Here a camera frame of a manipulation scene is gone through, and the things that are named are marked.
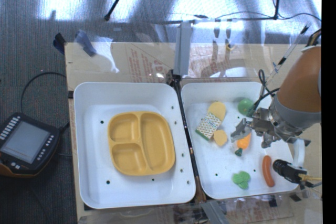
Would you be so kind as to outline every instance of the wire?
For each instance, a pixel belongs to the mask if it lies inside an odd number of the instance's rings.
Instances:
[[[305,12],[295,14],[295,15],[293,15],[293,16],[291,16],[291,17],[283,17],[283,16],[281,16],[281,15],[279,14],[279,16],[281,17],[279,20],[289,20],[289,19],[293,19],[294,17],[297,17],[297,16],[299,16],[299,15],[309,15],[309,16],[312,16],[312,17],[314,17],[315,19],[319,20],[320,22],[322,22],[322,20],[321,20],[319,17],[317,17],[317,16],[315,16],[315,15],[312,15],[312,14],[310,14],[310,13],[305,13]]]
[[[61,128],[59,128],[59,132],[60,134],[64,133],[64,131],[70,126],[70,122],[67,122],[64,126],[62,126]],[[60,156],[64,156],[64,157],[72,157],[72,154],[66,154],[66,153],[57,153]]]
[[[40,73],[40,74],[34,76],[32,79],[30,79],[30,80],[28,81],[28,83],[26,84],[26,86],[24,87],[24,89],[23,89],[23,91],[22,91],[22,94],[21,94],[21,100],[20,100],[21,113],[23,113],[23,96],[24,96],[24,94],[25,94],[25,92],[26,92],[28,86],[29,86],[35,79],[37,79],[38,77],[43,76],[43,75],[48,75],[48,74],[55,74],[55,75],[59,75],[59,76],[62,76],[62,77],[64,77],[64,78],[66,78],[66,76],[64,76],[64,75],[61,74],[61,73],[57,73],[57,72],[44,72],[44,73]]]
[[[28,187],[29,187],[29,189],[31,190],[31,192],[34,194],[35,198],[38,200],[39,204],[41,205],[42,210],[44,211],[44,214],[46,215],[46,218],[47,218],[47,220],[48,220],[48,223],[51,224],[51,220],[50,220],[50,218],[49,218],[49,215],[48,215],[48,213],[47,213],[46,208],[43,206],[41,200],[38,198],[36,192],[33,190],[33,188],[31,187],[30,184],[28,184]]]
[[[248,110],[247,112],[247,116],[251,117],[253,115],[253,113],[256,111],[257,107],[259,106],[259,103],[261,102],[262,99],[264,99],[265,97],[271,95],[272,97],[275,96],[275,92],[277,92],[280,88],[276,88],[274,90],[269,90],[266,86],[266,79],[265,79],[265,73],[262,69],[260,69],[258,71],[258,77],[259,77],[259,80],[261,82],[261,92],[260,92],[260,95],[259,95],[259,98],[258,100],[250,107],[250,109]]]
[[[321,185],[322,185],[322,181],[320,181],[320,182],[318,182],[316,184],[311,184],[310,188],[315,188],[315,187],[318,187],[318,186],[321,186]]]
[[[317,39],[321,36],[321,34],[322,34],[322,28],[315,31],[312,35],[310,35],[307,45],[305,47],[316,46],[318,43]]]
[[[269,16],[269,15],[266,15],[266,14],[263,14],[263,13],[250,12],[250,11],[246,10],[246,11],[243,11],[243,12],[232,12],[232,13],[229,13],[229,14],[220,15],[220,16],[216,17],[215,19],[219,19],[219,18],[222,18],[222,17],[225,17],[225,16],[230,16],[230,15],[239,14],[239,13],[252,13],[252,14],[263,15],[263,16],[265,16],[267,18],[270,18],[270,19],[273,18],[273,16]]]

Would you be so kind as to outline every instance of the yellow plate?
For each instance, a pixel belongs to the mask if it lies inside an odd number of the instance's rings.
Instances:
[[[108,125],[111,159],[126,175],[154,175],[175,163],[172,133],[166,119],[151,111],[114,116]]]

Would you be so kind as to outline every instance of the gray carpet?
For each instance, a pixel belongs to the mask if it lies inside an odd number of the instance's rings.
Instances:
[[[91,41],[175,42],[175,21],[194,15],[222,20],[272,17],[276,0],[120,0],[107,22],[104,16],[113,1],[0,0],[0,122],[20,111],[21,94],[34,76],[65,75],[64,56],[53,46],[57,33],[68,42],[80,29]],[[321,28],[321,0],[280,0],[278,20],[243,20],[239,42],[288,44],[306,23],[311,24],[307,40]],[[198,29],[193,42],[212,38],[213,29]],[[65,125],[66,79],[47,74],[34,80],[23,96],[23,111],[44,123]],[[70,152],[66,129],[58,153]],[[33,179],[0,176],[0,223],[76,223],[73,184],[71,157],[59,154]]]

